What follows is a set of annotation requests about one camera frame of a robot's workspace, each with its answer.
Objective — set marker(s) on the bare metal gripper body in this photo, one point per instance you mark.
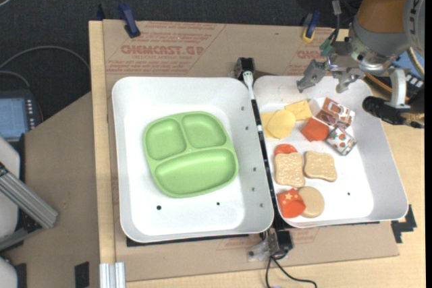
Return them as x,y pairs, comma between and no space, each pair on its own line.
351,59

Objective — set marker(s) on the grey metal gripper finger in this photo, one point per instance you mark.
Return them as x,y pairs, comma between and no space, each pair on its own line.
345,82
308,76

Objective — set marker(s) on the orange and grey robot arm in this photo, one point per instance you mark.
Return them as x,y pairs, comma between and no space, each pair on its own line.
381,0

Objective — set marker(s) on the orange and white carton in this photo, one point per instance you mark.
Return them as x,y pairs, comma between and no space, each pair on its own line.
334,113

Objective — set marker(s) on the yellow cheese slice with holes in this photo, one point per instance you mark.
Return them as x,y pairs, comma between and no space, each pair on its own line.
299,109

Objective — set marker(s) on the orange wedge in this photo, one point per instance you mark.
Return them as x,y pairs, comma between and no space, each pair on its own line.
314,129

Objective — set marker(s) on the round yellow slice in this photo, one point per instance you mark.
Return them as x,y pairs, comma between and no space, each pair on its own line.
281,123

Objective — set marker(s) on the white carton with strawberry print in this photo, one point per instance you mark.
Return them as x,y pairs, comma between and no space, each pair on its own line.
341,141

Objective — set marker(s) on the pale yellow square slice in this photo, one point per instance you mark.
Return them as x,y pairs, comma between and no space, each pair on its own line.
266,121

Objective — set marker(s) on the thin black and white rod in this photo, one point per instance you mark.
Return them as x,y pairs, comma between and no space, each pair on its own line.
258,124

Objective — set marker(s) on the red round slice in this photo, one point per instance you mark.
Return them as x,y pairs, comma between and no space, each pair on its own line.
285,148

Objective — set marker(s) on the pale bread slice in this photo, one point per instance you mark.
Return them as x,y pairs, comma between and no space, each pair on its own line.
320,166

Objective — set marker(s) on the tan toast slice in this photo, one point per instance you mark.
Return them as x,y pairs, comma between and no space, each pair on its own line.
289,169

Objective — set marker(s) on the white plastic tray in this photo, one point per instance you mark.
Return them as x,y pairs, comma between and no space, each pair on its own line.
371,178
135,162

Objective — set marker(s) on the brown cardboard board red print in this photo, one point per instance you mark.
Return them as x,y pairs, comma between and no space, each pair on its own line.
202,44

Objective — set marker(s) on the round beige biscuit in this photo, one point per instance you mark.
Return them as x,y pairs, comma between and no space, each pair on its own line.
312,202

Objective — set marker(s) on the orange piece with star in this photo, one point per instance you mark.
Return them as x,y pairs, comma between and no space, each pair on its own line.
290,203

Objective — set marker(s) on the green divided plate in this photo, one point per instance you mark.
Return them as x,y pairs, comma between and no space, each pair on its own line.
190,153

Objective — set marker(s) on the black cylinder on white bracket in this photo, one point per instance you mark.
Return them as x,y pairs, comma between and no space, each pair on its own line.
388,108

